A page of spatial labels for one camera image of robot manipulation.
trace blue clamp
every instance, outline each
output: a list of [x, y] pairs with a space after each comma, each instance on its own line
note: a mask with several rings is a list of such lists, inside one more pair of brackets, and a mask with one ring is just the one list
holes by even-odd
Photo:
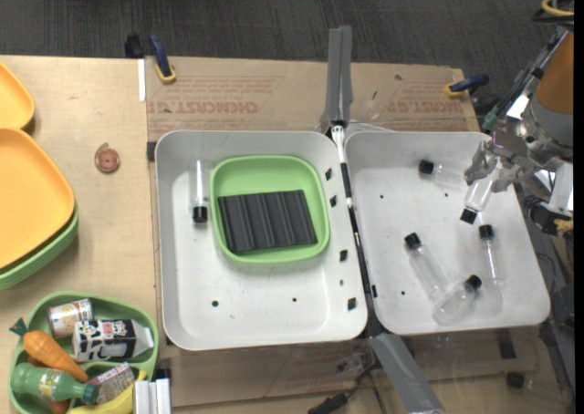
[[150, 35], [148, 37], [148, 44], [156, 57], [157, 64], [155, 68], [158, 77], [163, 83], [173, 82], [176, 79], [176, 72], [166, 57], [166, 51], [162, 46], [161, 40], [156, 35]]
[[448, 84], [444, 87], [444, 93], [448, 97], [459, 97], [463, 95], [465, 90], [472, 95], [478, 88], [483, 87], [491, 81], [488, 75], [475, 75], [473, 77], [465, 78], [458, 83]]

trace green bowl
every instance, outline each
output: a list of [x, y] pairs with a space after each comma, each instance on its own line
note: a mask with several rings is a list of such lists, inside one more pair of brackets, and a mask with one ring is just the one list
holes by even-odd
[[64, 228], [34, 252], [0, 271], [0, 290], [17, 285], [61, 255], [77, 236], [78, 224], [79, 211], [75, 204], [71, 219]]
[[[317, 241], [307, 245], [234, 253], [227, 247], [219, 197], [267, 193], [304, 192]], [[318, 174], [306, 161], [294, 156], [243, 156], [221, 162], [211, 175], [211, 211], [219, 244], [224, 253], [240, 262], [283, 263], [305, 260], [318, 255], [329, 242], [327, 201]]]
[[[63, 305], [67, 302], [73, 302], [86, 298], [91, 299], [91, 303], [93, 304], [93, 315], [97, 320], [112, 318], [132, 318], [151, 330], [152, 338], [154, 340], [154, 347], [144, 351], [136, 357], [128, 359], [127, 361], [130, 364], [134, 375], [137, 375], [140, 370], [144, 370], [148, 374], [148, 379], [152, 379], [158, 359], [158, 327], [152, 317], [150, 317], [146, 312], [135, 305], [126, 304], [117, 299], [112, 299], [101, 295], [62, 291], [48, 295], [41, 302], [39, 302], [28, 316], [28, 319], [26, 320], [26, 326], [28, 329], [43, 330], [51, 335], [51, 327], [48, 322], [48, 308], [51, 306]], [[71, 340], [71, 337], [61, 337], [56, 339], [56, 341], [69, 354], [72, 355], [73, 346]], [[26, 362], [27, 358], [28, 354], [24, 350], [22, 338], [20, 338], [12, 358], [8, 379], [10, 379], [12, 376], [14, 367], [17, 364]], [[109, 360], [100, 360], [81, 363], [79, 365], [88, 373], [89, 378], [92, 378], [119, 364], [119, 361], [114, 362]], [[10, 387], [10, 382], [8, 383], [8, 393], [10, 400], [16, 409], [18, 409], [18, 411], [22, 412], [23, 414], [51, 414], [51, 410], [48, 404], [43, 399], [26, 393], [15, 393]], [[71, 403], [71, 407], [69, 408], [68, 412], [70, 412], [75, 407], [76, 405], [74, 400], [74, 402]], [[97, 409], [98, 407], [99, 405], [96, 406], [95, 412], [99, 412], [99, 409]]]

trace carrot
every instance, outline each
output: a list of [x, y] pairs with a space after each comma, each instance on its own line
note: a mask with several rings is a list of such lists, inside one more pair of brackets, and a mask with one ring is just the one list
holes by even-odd
[[42, 330], [29, 330], [22, 318], [10, 327], [10, 331], [22, 337], [23, 347], [29, 356], [47, 367], [68, 372], [82, 383], [87, 383], [89, 380], [88, 374], [49, 333]]
[[[26, 362], [36, 367], [46, 367], [46, 365], [43, 364], [40, 360], [35, 359], [32, 356], [28, 356]], [[49, 399], [47, 402], [48, 406], [51, 408], [52, 414], [65, 414], [71, 407], [70, 399], [64, 399], [63, 401], [51, 401]]]

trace white strip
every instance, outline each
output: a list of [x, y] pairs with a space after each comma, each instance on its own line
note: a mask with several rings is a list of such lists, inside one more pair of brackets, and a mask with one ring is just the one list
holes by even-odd
[[138, 59], [138, 92], [140, 101], [146, 100], [146, 59]]

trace yellow cable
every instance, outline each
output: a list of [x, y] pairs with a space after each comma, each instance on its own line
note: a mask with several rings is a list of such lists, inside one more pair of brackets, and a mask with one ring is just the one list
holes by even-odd
[[552, 7], [549, 4], [550, 1], [551, 0], [541, 1], [541, 8], [544, 9], [551, 16], [573, 16], [574, 15], [573, 12], [568, 12], [566, 10], [560, 10], [560, 9], [556, 9], [555, 7]]

